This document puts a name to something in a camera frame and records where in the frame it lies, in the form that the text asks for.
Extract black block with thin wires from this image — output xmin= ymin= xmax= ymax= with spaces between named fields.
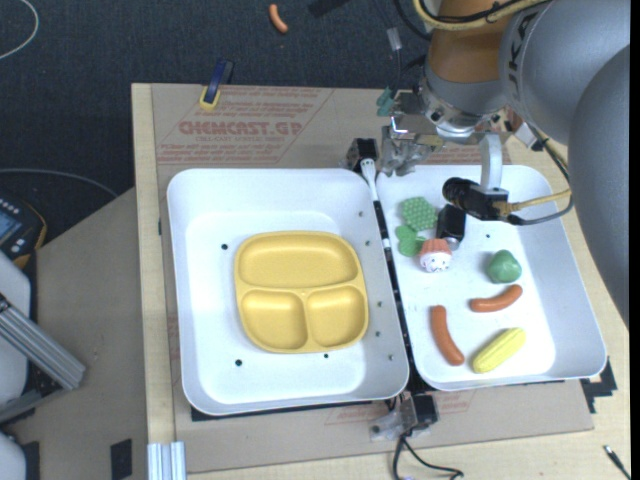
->
xmin=343 ymin=137 xmax=379 ymax=170
xmin=368 ymin=392 xmax=441 ymax=442

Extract black cylinder on white bracket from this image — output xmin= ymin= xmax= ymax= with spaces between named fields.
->
xmin=441 ymin=133 xmax=512 ymax=222

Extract small black can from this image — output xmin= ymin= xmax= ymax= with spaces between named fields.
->
xmin=435 ymin=203 xmax=468 ymax=252

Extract yellow toy corn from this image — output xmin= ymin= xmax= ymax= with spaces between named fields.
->
xmin=471 ymin=327 xmax=528 ymax=375

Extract white plastic tray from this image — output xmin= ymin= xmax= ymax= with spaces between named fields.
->
xmin=166 ymin=167 xmax=411 ymax=416
xmin=374 ymin=164 xmax=608 ymax=392

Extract brown cardboard board, red print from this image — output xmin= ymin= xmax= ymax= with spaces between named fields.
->
xmin=149 ymin=83 xmax=596 ymax=475

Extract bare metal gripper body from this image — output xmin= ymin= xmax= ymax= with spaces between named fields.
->
xmin=381 ymin=89 xmax=502 ymax=165

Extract green toy grapes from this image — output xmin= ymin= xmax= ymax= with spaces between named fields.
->
xmin=399 ymin=196 xmax=439 ymax=231

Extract thin black and white rod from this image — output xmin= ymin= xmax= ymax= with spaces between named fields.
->
xmin=360 ymin=159 xmax=417 ymax=395

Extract yellow divided plate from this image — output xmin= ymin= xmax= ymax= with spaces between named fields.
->
xmin=233 ymin=230 xmax=371 ymax=355

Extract orange toy sausage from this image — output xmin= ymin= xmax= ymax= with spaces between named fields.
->
xmin=268 ymin=3 xmax=290 ymax=35
xmin=429 ymin=305 xmax=466 ymax=368
xmin=469 ymin=283 xmax=524 ymax=314

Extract green toy pepper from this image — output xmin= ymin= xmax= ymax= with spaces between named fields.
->
xmin=486 ymin=249 xmax=523 ymax=285

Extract green toy leaf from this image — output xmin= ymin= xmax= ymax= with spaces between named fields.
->
xmin=395 ymin=224 xmax=427 ymax=257

